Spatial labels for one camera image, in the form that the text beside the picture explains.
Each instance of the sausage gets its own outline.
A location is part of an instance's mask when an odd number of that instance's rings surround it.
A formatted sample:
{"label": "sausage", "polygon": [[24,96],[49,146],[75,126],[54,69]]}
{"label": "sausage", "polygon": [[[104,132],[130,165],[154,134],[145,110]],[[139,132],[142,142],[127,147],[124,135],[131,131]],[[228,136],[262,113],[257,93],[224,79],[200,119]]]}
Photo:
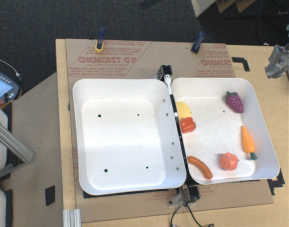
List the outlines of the sausage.
{"label": "sausage", "polygon": [[207,167],[207,165],[203,163],[201,160],[199,160],[198,158],[189,156],[187,157],[187,161],[188,163],[193,164],[196,167],[198,167],[206,179],[210,180],[213,177],[212,176],[213,174],[210,171],[210,169]]}

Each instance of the orange carrot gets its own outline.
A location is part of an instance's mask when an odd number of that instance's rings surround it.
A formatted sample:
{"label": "orange carrot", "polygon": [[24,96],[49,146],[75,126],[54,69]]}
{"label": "orange carrot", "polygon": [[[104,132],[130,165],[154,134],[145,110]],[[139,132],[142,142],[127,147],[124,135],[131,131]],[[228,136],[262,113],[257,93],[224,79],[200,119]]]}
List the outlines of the orange carrot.
{"label": "orange carrot", "polygon": [[242,130],[243,148],[244,148],[246,153],[250,153],[251,160],[256,160],[257,156],[254,153],[254,151],[256,150],[255,143],[254,143],[252,137],[250,136],[247,128],[244,125],[241,126],[241,130]]}

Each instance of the red pepper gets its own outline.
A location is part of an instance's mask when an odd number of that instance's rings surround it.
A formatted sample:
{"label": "red pepper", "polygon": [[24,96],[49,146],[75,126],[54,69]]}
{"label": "red pepper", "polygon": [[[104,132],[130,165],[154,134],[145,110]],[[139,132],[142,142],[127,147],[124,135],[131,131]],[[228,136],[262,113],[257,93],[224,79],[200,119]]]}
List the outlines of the red pepper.
{"label": "red pepper", "polygon": [[192,132],[196,128],[196,124],[193,121],[192,117],[187,117],[180,121],[181,131],[182,133]]}

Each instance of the toy fruit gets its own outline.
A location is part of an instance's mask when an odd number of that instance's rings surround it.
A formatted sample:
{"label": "toy fruit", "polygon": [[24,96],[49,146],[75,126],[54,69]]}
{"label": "toy fruit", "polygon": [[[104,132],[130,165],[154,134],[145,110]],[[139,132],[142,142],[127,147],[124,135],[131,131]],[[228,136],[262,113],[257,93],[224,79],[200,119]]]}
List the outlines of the toy fruit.
{"label": "toy fruit", "polygon": [[225,170],[235,170],[238,165],[238,157],[231,153],[226,153],[220,158],[220,165]]}
{"label": "toy fruit", "polygon": [[191,117],[191,110],[186,103],[176,102],[176,108],[177,108],[179,121],[187,117]]}
{"label": "toy fruit", "polygon": [[193,164],[196,167],[198,167],[206,179],[209,179],[209,180],[212,179],[213,174],[204,162],[202,162],[201,160],[193,156],[187,157],[187,161],[188,163]]}
{"label": "toy fruit", "polygon": [[188,133],[195,130],[196,124],[194,123],[192,117],[187,117],[180,121],[180,127],[182,133]]}
{"label": "toy fruit", "polygon": [[255,143],[251,135],[249,134],[247,128],[244,125],[241,126],[241,133],[242,133],[242,145],[245,152],[250,154],[251,160],[256,160],[257,156],[254,153],[254,151],[256,150]]}
{"label": "toy fruit", "polygon": [[233,92],[226,92],[226,103],[228,106],[236,113],[243,113],[243,104],[241,98],[239,97],[238,93]]}

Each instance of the gray floor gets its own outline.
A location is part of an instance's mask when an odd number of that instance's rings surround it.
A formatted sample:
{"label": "gray floor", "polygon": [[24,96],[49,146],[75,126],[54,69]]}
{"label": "gray floor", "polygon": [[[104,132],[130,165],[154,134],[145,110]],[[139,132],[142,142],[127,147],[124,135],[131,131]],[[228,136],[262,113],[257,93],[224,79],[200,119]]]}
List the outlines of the gray floor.
{"label": "gray floor", "polygon": [[[207,43],[285,45],[289,16],[269,18],[275,28],[257,19],[279,10],[289,0],[258,0],[242,13],[212,5],[198,18],[191,0],[0,0],[0,59],[26,92],[56,71],[56,38],[97,38],[103,26],[105,39],[191,42],[204,31]],[[1,63],[0,71],[15,78]]]}

